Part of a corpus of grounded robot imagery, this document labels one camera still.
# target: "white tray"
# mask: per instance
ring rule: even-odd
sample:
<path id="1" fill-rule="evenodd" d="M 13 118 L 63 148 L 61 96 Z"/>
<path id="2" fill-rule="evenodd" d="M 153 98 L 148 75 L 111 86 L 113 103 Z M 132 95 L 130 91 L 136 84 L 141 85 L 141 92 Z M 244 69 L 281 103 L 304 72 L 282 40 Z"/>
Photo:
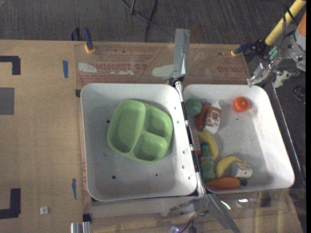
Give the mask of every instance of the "white tray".
<path id="1" fill-rule="evenodd" d="M 148 164 L 112 150 L 107 131 L 118 104 L 138 99 L 167 112 L 174 133 L 168 154 Z M 86 149 L 86 183 L 99 201 L 186 196 L 197 187 L 177 91 L 164 84 L 88 84 L 81 92 Z"/>
<path id="2" fill-rule="evenodd" d="M 236 155 L 252 165 L 248 186 L 214 193 L 250 192 L 289 188 L 294 172 L 266 92 L 246 85 L 189 85 L 184 100 L 219 101 L 223 114 L 218 132 L 217 164 Z M 236 113 L 236 97 L 251 101 L 251 108 Z M 167 112 L 173 120 L 173 139 L 167 156 L 153 164 L 141 163 L 110 149 L 107 130 L 118 104 L 138 99 Z M 177 91 L 164 84 L 89 84 L 81 92 L 86 149 L 86 183 L 99 201 L 186 196 L 197 187 L 188 135 Z"/>
<path id="3" fill-rule="evenodd" d="M 224 191 L 208 188 L 211 192 L 248 192 L 293 185 L 293 168 L 269 97 L 262 88 L 249 88 L 247 85 L 189 85 L 183 94 L 185 101 L 198 99 L 209 104 L 219 101 L 223 110 L 220 128 L 214 135 L 219 145 L 219 156 L 214 164 L 228 155 L 236 155 L 253 168 L 248 186 Z M 233 109 L 234 98 L 240 96 L 251 101 L 250 110 L 244 113 L 237 113 Z"/>

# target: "floor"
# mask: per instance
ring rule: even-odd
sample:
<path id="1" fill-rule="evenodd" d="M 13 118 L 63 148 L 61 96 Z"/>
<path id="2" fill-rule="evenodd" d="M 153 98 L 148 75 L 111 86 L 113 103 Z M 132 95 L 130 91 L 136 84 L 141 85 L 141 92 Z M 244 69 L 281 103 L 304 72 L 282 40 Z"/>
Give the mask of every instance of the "floor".
<path id="1" fill-rule="evenodd" d="M 95 41 L 171 42 L 175 28 L 188 28 L 192 43 L 244 44 L 266 37 L 280 20 L 284 6 L 293 1 L 155 0 L 153 6 L 153 0 L 137 0 L 131 15 L 122 0 L 0 0 L 0 39 L 70 41 L 75 28 L 87 26 Z M 283 97 L 291 92 L 280 90 Z M 300 116 L 299 120 L 299 129 L 293 126 L 293 130 L 305 141 L 305 131 L 301 133 L 305 118 Z M 305 205 L 299 202 L 305 193 L 293 194 L 304 216 Z"/>

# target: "wooden board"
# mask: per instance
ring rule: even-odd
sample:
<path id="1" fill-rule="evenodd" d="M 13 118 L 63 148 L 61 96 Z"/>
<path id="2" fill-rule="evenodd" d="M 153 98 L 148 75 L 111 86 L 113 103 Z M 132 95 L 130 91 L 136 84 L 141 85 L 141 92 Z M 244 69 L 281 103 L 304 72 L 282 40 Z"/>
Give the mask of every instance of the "wooden board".
<path id="1" fill-rule="evenodd" d="M 174 44 L 97 43 L 88 54 L 77 45 L 75 65 L 77 88 L 88 83 L 166 83 L 174 64 Z M 191 44 L 188 84 L 247 84 L 250 77 L 242 55 L 230 52 L 238 45 Z"/>
<path id="2" fill-rule="evenodd" d="M 75 95 L 75 46 L 79 44 L 0 41 L 0 55 L 17 55 L 21 59 L 21 75 L 12 75 L 9 63 L 0 63 L 0 87 L 15 89 L 14 115 L 0 116 L 0 209 L 6 209 L 9 205 L 10 189 L 21 189 L 21 214 L 17 218 L 0 220 L 0 232 L 69 232 L 71 222 L 82 222 L 86 211 L 84 198 L 89 197 L 86 191 L 83 193 L 85 169 L 81 165 L 80 100 Z M 212 45 L 197 46 L 195 49 L 200 47 L 204 47 L 204 51 L 215 49 Z M 63 72 L 63 60 L 69 64 L 68 78 Z M 163 65 L 170 63 L 165 59 L 158 61 Z M 72 179 L 76 179 L 77 199 L 72 191 Z M 41 206 L 48 206 L 48 215 L 40 215 Z M 154 227 L 147 223 L 149 218 L 143 223 L 135 218 L 107 219 L 107 226 L 111 226 L 110 232 L 138 232 L 136 229 L 142 224 Z M 275 217 L 268 218 L 272 222 L 276 220 Z M 248 225 L 248 221 L 254 224 L 252 217 L 238 219 L 238 225 Z M 106 221 L 94 221 L 92 228 L 95 232 L 108 232 L 103 222 Z M 296 217 L 293 217 L 293 222 L 297 224 Z M 210 229 L 214 228 L 213 225 L 216 230 L 221 229 L 218 222 L 208 223 Z"/>

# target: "green plate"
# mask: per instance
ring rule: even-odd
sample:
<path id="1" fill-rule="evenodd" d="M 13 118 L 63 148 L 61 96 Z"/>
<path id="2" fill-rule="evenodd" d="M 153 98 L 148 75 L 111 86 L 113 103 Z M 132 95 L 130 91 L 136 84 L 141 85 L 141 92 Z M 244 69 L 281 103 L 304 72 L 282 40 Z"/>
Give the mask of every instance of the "green plate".
<path id="1" fill-rule="evenodd" d="M 125 100 L 109 124 L 108 144 L 118 153 L 142 162 L 155 162 L 167 153 L 173 122 L 164 111 L 138 100 Z"/>

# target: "blue clamp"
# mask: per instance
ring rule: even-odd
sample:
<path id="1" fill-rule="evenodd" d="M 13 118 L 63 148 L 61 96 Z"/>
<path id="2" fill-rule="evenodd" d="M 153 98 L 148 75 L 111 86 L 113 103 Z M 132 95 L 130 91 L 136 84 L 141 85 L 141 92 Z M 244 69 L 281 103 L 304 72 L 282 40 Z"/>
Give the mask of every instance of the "blue clamp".
<path id="1" fill-rule="evenodd" d="M 240 55 L 242 52 L 245 52 L 249 48 L 249 44 L 244 44 L 240 46 L 239 48 L 232 50 L 231 55 L 233 57 Z"/>
<path id="2" fill-rule="evenodd" d="M 87 53 L 94 53 L 95 48 L 92 42 L 92 37 L 87 27 L 83 28 L 83 33 L 86 38 L 86 43 L 84 44 Z"/>

